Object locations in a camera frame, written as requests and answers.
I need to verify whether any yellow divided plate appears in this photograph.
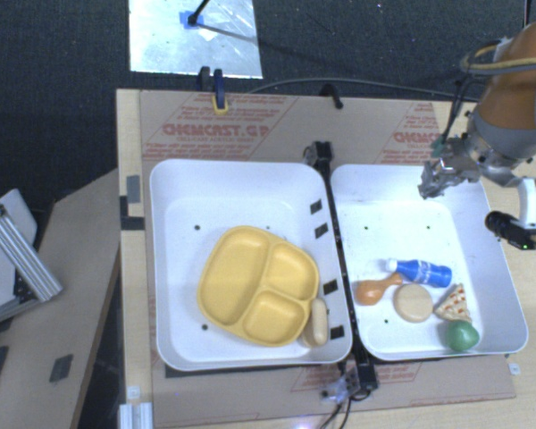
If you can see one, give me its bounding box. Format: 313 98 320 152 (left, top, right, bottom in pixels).
196 224 321 348

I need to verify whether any blue toy bottle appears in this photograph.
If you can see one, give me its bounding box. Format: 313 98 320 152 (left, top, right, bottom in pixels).
384 257 454 289

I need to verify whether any beige round toy biscuit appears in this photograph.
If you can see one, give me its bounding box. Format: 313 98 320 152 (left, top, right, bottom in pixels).
392 282 434 324

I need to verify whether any toy pizza slice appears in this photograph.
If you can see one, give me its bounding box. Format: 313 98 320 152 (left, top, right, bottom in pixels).
433 282 473 324

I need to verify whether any white plastic tray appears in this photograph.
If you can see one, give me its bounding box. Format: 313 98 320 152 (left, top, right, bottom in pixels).
148 158 355 372
330 164 530 362

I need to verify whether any green toy ball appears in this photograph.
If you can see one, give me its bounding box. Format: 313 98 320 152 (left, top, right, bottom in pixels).
443 319 481 353

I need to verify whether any beige toy bread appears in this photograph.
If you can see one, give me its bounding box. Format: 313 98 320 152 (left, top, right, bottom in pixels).
301 297 330 349

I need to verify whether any brown cardboard board red print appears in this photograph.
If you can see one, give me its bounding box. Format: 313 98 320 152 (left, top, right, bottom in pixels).
138 88 517 425

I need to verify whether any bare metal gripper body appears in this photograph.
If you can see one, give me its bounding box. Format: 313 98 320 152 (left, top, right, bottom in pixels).
433 135 522 187

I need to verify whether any black block with thin wires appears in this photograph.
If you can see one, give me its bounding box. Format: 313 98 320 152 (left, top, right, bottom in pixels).
354 358 380 393
303 140 335 167

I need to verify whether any black cylinder on white bracket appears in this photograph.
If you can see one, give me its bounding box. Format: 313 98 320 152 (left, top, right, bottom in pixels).
484 177 536 251

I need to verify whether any orange toy chicken drumstick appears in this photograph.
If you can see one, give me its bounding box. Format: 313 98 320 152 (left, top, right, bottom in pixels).
355 272 405 307

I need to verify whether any thin black and white rod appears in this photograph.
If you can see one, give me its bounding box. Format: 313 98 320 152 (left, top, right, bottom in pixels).
317 158 372 368

